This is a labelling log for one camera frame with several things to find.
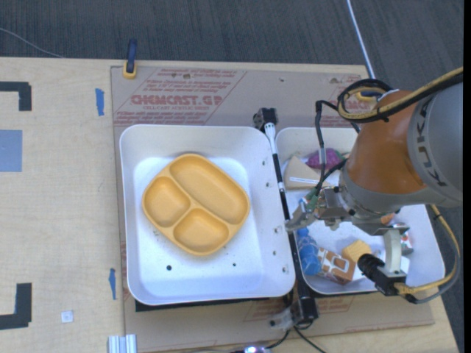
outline yellow object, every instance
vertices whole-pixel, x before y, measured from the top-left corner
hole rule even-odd
[[[422,86],[421,88],[415,90],[414,92],[398,99],[397,101],[394,101],[391,104],[387,104],[386,106],[379,107],[378,109],[373,109],[366,113],[349,113],[348,111],[345,110],[344,105],[342,103],[339,103],[339,115],[342,118],[345,118],[347,120],[357,121],[357,122],[361,122],[361,120],[365,120],[368,118],[374,118],[379,115],[382,115],[383,117],[392,115],[390,111],[397,112],[398,109],[401,110],[402,108],[407,107],[409,105],[409,101],[412,98],[420,96],[425,92],[429,92],[430,90],[433,90],[434,88],[436,88],[437,85],[448,82],[453,77],[459,76],[462,73],[464,73],[464,67],[457,68],[451,72],[448,72],[447,74],[444,74],[443,76],[440,76],[434,81],[429,82],[428,84]],[[350,96],[354,94],[358,95],[362,91],[373,91],[373,92],[379,92],[379,93],[386,92],[385,90],[381,88],[371,88],[367,86],[360,86],[358,88],[350,90],[350,92],[344,96],[344,100],[347,100]]]
[[[315,187],[320,175],[298,157],[293,156],[286,165],[283,181],[286,190],[306,190]]]
[[[355,242],[341,250],[342,257],[350,259],[354,263],[357,263],[358,259],[360,259],[363,254],[371,254],[371,247],[369,247],[368,243],[365,243],[360,239],[357,239]]]
[[[211,161],[184,154],[146,187],[147,218],[181,249],[208,255],[226,244],[244,224],[250,200],[244,189]]]
[[[363,96],[361,94],[361,92],[358,92],[355,94],[355,97],[357,98],[357,100],[359,101],[364,101],[364,102],[368,102],[370,104],[375,104],[376,102],[378,102],[378,100],[376,99],[376,97],[366,97],[366,96]]]
[[[126,68],[127,68],[127,60],[124,62],[123,77],[125,79],[135,79],[135,74],[136,74],[136,71],[138,70],[138,66],[136,65],[136,63],[134,63],[134,70],[132,71],[132,73],[127,72]]]
[[[436,207],[436,205],[431,204],[430,208],[432,209],[433,213],[435,214],[435,217],[440,221],[440,223],[444,227],[445,231],[450,236],[450,238],[453,242],[453,245],[455,246],[455,252],[456,253],[455,253],[455,263],[453,264],[453,269],[451,270],[451,272],[449,274],[447,274],[447,276],[443,277],[442,279],[436,280],[436,281],[433,281],[433,282],[429,282],[427,284],[420,285],[420,286],[409,286],[409,285],[406,285],[403,282],[396,282],[394,284],[394,287],[397,289],[397,291],[400,295],[415,294],[415,293],[419,293],[420,291],[433,289],[437,286],[441,286],[441,285],[446,284],[447,282],[450,282],[457,275],[458,261],[461,259],[461,252],[460,252],[460,249],[459,249],[458,241],[456,240],[456,237],[453,234],[453,230],[451,229],[450,225],[443,218],[442,214],[439,212],[439,209]]]

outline blue bottle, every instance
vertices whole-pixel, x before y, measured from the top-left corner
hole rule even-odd
[[[297,249],[300,253],[301,269],[304,274],[313,276],[321,271],[321,263],[317,258],[319,247],[309,235],[307,227],[297,230]]]

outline white tray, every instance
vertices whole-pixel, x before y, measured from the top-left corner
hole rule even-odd
[[[325,148],[334,148],[340,152],[349,152],[353,147],[356,136],[357,134],[353,129],[322,129]],[[319,149],[316,130],[313,128],[283,129],[277,135],[276,144],[280,163],[282,164],[282,171],[284,171],[292,155],[295,154],[307,160],[310,154]],[[329,178],[333,184],[337,184],[338,179],[338,174],[332,174],[332,177]],[[287,192],[286,198],[291,213],[296,210],[301,197],[307,193],[307,191],[302,190]],[[445,273],[445,265],[425,206],[403,207],[400,213],[394,217],[393,222],[404,222],[410,226],[408,233],[414,252],[407,255],[410,263],[406,284],[417,286],[441,279]],[[341,253],[342,248],[357,239],[367,242],[373,251],[381,250],[384,252],[382,237],[372,237],[353,226],[350,222],[342,222],[335,231],[326,227],[323,221],[315,221],[308,228],[319,246],[338,254]],[[304,278],[313,290],[325,295],[376,291],[373,282],[366,277],[346,285],[340,285],[319,276],[304,275]]]
[[[282,296],[294,267],[269,142],[249,127],[135,125],[120,138],[127,281],[149,305]],[[224,248],[189,254],[160,234],[141,209],[145,187],[174,158],[205,156],[247,192],[251,209]]]

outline wooden table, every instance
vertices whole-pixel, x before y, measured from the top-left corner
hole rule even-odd
[[[23,155],[21,171],[0,172],[0,315],[15,313],[17,284],[32,284],[32,320],[26,328],[0,330],[2,352],[106,352],[108,336],[126,333],[110,86],[110,67],[122,64],[0,58],[0,81],[32,86],[32,111],[18,111],[17,93],[0,93],[0,129],[22,131]],[[358,70],[341,65],[223,66],[314,73]],[[104,91],[104,115],[97,113],[96,89]],[[116,299],[110,290],[112,270]],[[457,352],[442,300],[430,305],[435,324],[314,340],[329,353]],[[67,322],[68,314],[62,312],[70,310],[74,320]],[[310,349],[296,338],[275,352]]]

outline yellow divided plate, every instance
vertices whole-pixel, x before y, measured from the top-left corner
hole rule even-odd
[[[250,200],[244,189],[211,161],[184,154],[149,183],[142,196],[147,218],[187,252],[208,255],[244,224]]]

